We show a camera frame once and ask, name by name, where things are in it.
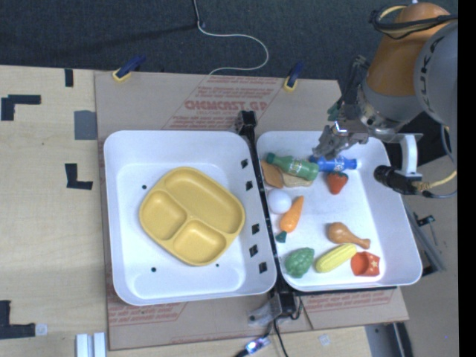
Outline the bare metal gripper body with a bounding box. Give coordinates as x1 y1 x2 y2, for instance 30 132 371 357
324 104 405 149

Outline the blue toy bottle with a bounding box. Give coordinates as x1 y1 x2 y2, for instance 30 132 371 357
308 155 358 173

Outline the green toy bottle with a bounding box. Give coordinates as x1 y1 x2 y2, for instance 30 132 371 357
265 152 321 181

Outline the red toy strawberry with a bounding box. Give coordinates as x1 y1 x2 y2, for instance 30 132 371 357
326 171 350 196

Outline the beige toy bread slice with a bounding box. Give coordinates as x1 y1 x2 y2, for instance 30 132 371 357
280 171 315 189

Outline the brown toy croissant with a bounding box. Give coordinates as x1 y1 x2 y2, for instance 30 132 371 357
260 158 285 190

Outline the white plastic tray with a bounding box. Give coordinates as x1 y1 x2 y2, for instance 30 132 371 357
103 129 278 307
255 129 424 293

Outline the white toy egg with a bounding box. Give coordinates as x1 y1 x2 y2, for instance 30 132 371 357
266 188 293 215

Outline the orange toy carrot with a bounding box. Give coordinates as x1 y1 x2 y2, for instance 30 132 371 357
274 195 306 244

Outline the thin black rod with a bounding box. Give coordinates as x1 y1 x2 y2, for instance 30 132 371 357
243 124 295 304

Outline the brown toy chicken drumstick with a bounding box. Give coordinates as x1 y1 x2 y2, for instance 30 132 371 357
327 221 372 251

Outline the yellow toy corn cob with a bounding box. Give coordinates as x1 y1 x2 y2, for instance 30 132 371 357
314 242 358 274

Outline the green toy broccoli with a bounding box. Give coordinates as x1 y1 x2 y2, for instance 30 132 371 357
283 246 316 279

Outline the red toy fries box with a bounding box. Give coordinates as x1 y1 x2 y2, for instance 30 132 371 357
350 251 382 277

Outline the yellow divided plate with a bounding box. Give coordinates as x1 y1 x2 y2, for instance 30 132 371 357
138 166 247 268

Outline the brown cardboard board, red print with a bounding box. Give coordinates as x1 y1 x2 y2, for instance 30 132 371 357
94 71 411 351

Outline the black cylinder on white bracket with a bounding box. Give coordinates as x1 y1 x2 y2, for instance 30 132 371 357
373 133 425 196

